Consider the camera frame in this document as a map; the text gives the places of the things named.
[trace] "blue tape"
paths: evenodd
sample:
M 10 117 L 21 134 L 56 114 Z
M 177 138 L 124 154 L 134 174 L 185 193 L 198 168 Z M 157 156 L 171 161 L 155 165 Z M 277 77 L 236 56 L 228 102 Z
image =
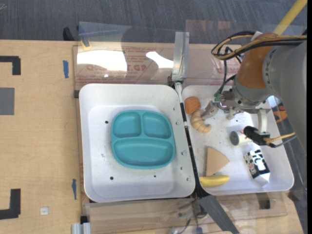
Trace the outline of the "blue tape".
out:
M 75 200 L 77 200 L 77 186 L 76 186 L 76 180 L 75 179 L 73 179 L 72 188 L 73 188 Z
M 63 71 L 65 78 L 69 78 L 68 73 L 69 73 L 69 68 L 68 68 L 68 61 L 64 60 L 63 61 Z

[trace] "small black object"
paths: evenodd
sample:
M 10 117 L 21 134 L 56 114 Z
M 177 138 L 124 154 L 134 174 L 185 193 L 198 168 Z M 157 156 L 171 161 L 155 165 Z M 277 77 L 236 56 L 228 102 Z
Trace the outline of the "small black object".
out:
M 74 98 L 79 98 L 80 90 L 74 90 Z
M 267 143 L 264 138 L 270 137 L 269 133 L 260 133 L 257 128 L 251 126 L 244 128 L 244 135 L 246 135 L 247 138 L 252 139 L 253 142 L 259 146 L 266 146 Z
M 196 227 L 196 234 L 203 234 L 203 229 L 201 227 Z
M 232 131 L 230 133 L 230 141 L 234 146 L 237 146 L 239 144 L 239 136 L 237 134 L 237 132 Z
M 88 223 L 88 217 L 87 216 L 80 216 L 80 224 Z
M 64 41 L 74 41 L 75 40 L 68 27 L 63 29 L 63 39 L 64 39 Z
M 271 204 L 270 204 L 270 198 L 267 193 L 256 193 L 257 198 L 258 198 L 258 203 L 259 203 L 259 209 L 270 209 Z

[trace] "toy banana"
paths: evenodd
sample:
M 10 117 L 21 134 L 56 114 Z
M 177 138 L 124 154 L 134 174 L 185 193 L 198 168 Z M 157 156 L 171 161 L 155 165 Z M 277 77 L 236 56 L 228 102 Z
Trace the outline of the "toy banana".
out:
M 229 181 L 230 177 L 227 175 L 216 175 L 210 177 L 199 177 L 199 181 L 203 187 L 218 186 Z

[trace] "paper triangle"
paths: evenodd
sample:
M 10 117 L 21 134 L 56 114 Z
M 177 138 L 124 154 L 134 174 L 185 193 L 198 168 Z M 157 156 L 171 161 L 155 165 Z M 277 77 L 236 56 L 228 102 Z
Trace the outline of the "paper triangle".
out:
M 207 148 L 206 176 L 211 176 L 229 163 L 229 159 L 224 154 L 212 147 Z

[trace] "teal divided plate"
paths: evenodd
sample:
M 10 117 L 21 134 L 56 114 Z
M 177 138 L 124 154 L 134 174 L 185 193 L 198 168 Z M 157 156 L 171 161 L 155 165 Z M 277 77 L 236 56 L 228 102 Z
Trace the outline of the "teal divided plate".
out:
M 154 111 L 118 113 L 112 121 L 111 143 L 118 163 L 130 168 L 164 167 L 173 160 L 176 152 L 170 122 Z

